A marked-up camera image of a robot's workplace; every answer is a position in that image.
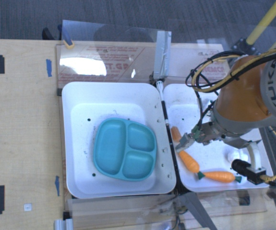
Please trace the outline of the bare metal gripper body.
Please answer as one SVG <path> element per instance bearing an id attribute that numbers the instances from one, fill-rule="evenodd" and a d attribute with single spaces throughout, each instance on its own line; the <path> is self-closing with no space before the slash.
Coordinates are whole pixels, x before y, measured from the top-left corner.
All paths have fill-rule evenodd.
<path id="1" fill-rule="evenodd" d="M 226 134 L 214 122 L 197 124 L 191 131 L 192 137 L 198 143 L 208 145 L 212 141 L 221 140 Z"/>

